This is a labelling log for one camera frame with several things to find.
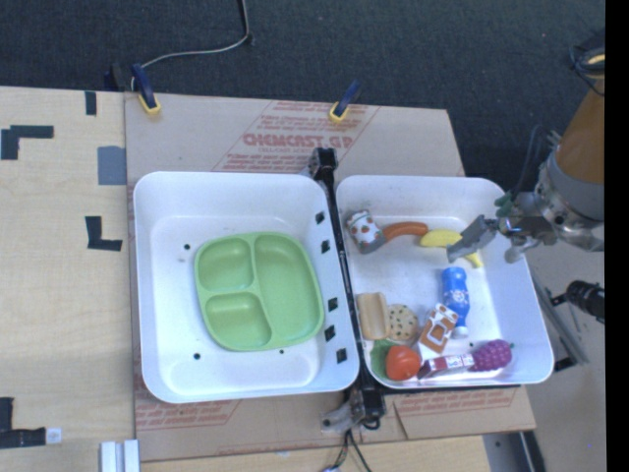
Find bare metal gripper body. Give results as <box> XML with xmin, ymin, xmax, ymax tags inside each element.
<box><xmin>497</xmin><ymin>180</ymin><xmax>606</xmax><ymax>254</ymax></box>

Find yellow banana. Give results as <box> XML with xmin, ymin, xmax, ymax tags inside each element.
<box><xmin>419</xmin><ymin>228</ymin><xmax>486</xmax><ymax>269</ymax></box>

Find blue bottle with white cap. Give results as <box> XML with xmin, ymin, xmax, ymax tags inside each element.
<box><xmin>439</xmin><ymin>265</ymin><xmax>471</xmax><ymax>340</ymax></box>

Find orange sausage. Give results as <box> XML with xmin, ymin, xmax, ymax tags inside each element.
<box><xmin>381</xmin><ymin>220</ymin><xmax>430</xmax><ymax>244</ymax></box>

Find white plastic tray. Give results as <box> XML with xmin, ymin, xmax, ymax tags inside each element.
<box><xmin>334</xmin><ymin>174</ymin><xmax>556</xmax><ymax>390</ymax></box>
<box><xmin>132</xmin><ymin>170</ymin><xmax>362</xmax><ymax>405</ymax></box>

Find orange and white carton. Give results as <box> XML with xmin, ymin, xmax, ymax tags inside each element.
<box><xmin>417</xmin><ymin>303</ymin><xmax>460</xmax><ymax>355</ymax></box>

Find purple grapes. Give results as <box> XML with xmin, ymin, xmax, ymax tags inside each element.
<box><xmin>470</xmin><ymin>338</ymin><xmax>516</xmax><ymax>374</ymax></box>

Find white can with strawberry print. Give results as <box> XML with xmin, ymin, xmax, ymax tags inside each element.
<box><xmin>345</xmin><ymin>208</ymin><xmax>387</xmax><ymax>256</ymax></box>

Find chocolate chip biscuit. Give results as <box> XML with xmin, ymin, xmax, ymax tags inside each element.
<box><xmin>386</xmin><ymin>303</ymin><xmax>421</xmax><ymax>343</ymax></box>

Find tan bread bun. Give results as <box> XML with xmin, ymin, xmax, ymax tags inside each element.
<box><xmin>355</xmin><ymin>291</ymin><xmax>392</xmax><ymax>342</ymax></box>

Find red and white packet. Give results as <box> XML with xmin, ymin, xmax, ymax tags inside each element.
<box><xmin>416</xmin><ymin>352</ymin><xmax>477</xmax><ymax>381</ymax></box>

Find thin black and white rod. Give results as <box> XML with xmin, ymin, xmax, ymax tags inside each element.
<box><xmin>320</xmin><ymin>178</ymin><xmax>370</xmax><ymax>435</ymax></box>

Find red tomato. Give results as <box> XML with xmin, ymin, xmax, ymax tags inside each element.
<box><xmin>383</xmin><ymin>344</ymin><xmax>424</xmax><ymax>383</ymax></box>

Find green lettuce leaf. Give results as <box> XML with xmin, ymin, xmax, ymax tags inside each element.
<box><xmin>369</xmin><ymin>338</ymin><xmax>402</xmax><ymax>381</ymax></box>

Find green divided plate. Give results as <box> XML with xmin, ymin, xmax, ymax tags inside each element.
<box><xmin>193</xmin><ymin>231</ymin><xmax>326</xmax><ymax>353</ymax></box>

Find brown cardboard board, red print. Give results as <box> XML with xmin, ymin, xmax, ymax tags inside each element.
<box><xmin>123</xmin><ymin>91</ymin><xmax>538</xmax><ymax>463</ymax></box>

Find black cylinder on white bracket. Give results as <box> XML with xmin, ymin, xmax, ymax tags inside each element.
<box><xmin>548</xmin><ymin>279</ymin><xmax>606</xmax><ymax>325</ymax></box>

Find black block with thin wires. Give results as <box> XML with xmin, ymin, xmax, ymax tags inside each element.
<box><xmin>350</xmin><ymin>385</ymin><xmax>387</xmax><ymax>426</ymax></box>
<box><xmin>306</xmin><ymin>146</ymin><xmax>340</xmax><ymax>183</ymax></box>

